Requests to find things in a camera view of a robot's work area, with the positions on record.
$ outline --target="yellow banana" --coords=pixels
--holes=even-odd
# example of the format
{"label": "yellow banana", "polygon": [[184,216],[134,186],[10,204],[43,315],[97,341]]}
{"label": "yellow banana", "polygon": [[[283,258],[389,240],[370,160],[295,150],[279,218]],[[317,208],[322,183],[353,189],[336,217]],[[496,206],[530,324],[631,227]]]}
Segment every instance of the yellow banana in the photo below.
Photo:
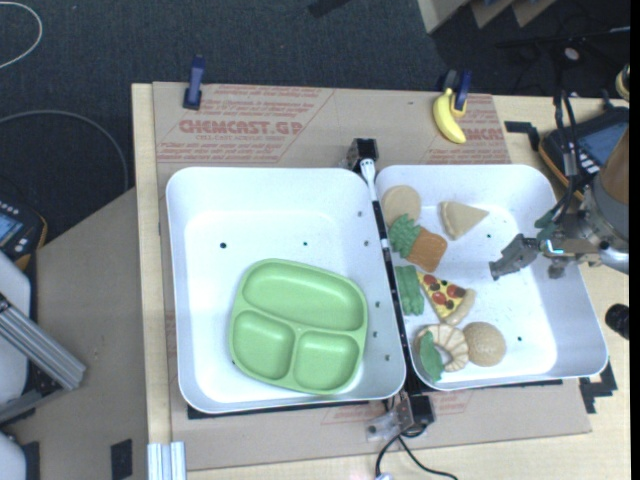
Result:
{"label": "yellow banana", "polygon": [[[467,137],[462,131],[462,128],[460,128],[460,125],[456,123],[454,119],[454,112],[452,109],[454,99],[455,94],[453,89],[448,87],[433,103],[433,117],[436,120],[438,129],[447,139],[451,142],[455,142],[456,144],[464,144],[467,142]],[[467,103],[465,101],[465,107],[463,107],[462,112],[455,112],[458,117],[464,114],[466,104]]]}

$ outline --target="table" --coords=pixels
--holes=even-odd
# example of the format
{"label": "table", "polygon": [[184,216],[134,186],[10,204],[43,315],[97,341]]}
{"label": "table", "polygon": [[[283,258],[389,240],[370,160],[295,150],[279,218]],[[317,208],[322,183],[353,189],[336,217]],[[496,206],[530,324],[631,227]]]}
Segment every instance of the table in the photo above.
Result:
{"label": "table", "polygon": [[[500,121],[531,122],[542,133],[554,128],[548,98],[493,98]],[[168,395],[167,351],[162,289],[161,247],[158,236],[159,205],[156,179],[153,89],[149,84],[132,86],[133,124],[138,203],[140,282],[144,328],[147,426],[150,443],[172,440]],[[578,120],[597,113],[598,100],[573,103]],[[539,168],[550,176],[532,152],[525,134],[509,134],[504,128],[514,163]],[[559,183],[553,180],[557,190]],[[594,306],[603,321],[614,303],[628,304],[629,280],[605,267],[581,267]],[[426,465],[449,471],[459,478],[630,478],[630,368],[629,342],[608,328],[603,332],[618,383],[611,398],[599,399],[592,419],[593,432],[561,438],[462,446],[417,451]],[[375,455],[288,462],[282,464],[214,469],[192,472],[190,479],[372,478]],[[383,470],[394,479],[425,478],[404,452],[388,453]]]}

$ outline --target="blue clamp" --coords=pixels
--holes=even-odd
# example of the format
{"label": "blue clamp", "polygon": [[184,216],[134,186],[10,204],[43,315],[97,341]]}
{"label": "blue clamp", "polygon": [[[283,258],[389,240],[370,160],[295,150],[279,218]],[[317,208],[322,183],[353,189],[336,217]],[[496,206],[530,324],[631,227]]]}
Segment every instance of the blue clamp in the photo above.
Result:
{"label": "blue clamp", "polygon": [[471,71],[465,69],[460,74],[460,82],[455,90],[456,97],[453,103],[453,108],[456,110],[461,111],[463,109],[469,94],[469,87],[471,87]]}
{"label": "blue clamp", "polygon": [[191,61],[191,75],[189,76],[189,87],[184,91],[184,101],[182,106],[190,110],[200,110],[200,99],[202,91],[202,76],[204,75],[204,57],[195,55]]}

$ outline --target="green plate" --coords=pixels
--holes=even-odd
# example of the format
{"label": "green plate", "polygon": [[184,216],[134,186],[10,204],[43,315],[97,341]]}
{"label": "green plate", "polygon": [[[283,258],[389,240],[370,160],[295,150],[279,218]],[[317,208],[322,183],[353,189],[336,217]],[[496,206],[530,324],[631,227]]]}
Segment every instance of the green plate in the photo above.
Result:
{"label": "green plate", "polygon": [[267,259],[244,274],[229,346],[247,375],[276,386],[332,394],[362,360],[367,302],[351,280],[293,261]]}

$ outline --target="gray carpet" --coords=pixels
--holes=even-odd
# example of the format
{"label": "gray carpet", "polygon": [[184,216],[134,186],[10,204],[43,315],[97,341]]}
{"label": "gray carpet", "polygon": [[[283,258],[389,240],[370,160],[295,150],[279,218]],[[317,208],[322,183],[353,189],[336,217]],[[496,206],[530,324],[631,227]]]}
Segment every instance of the gray carpet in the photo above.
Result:
{"label": "gray carpet", "polygon": [[[104,128],[133,183],[130,86],[186,81],[194,53],[205,82],[437,90],[449,69],[470,69],[471,90],[551,95],[551,44],[504,41],[580,37],[630,25],[630,0],[560,0],[520,28],[510,10],[484,29],[468,7],[428,35],[416,0],[0,0],[42,18],[27,57],[0,69],[3,116],[56,109]],[[33,42],[36,21],[0,6],[0,64]],[[630,34],[595,37],[562,82],[581,96],[614,91],[629,62]],[[47,219],[49,239],[117,197],[125,183],[116,149],[91,124],[61,115],[0,121],[0,192],[21,193]]]}

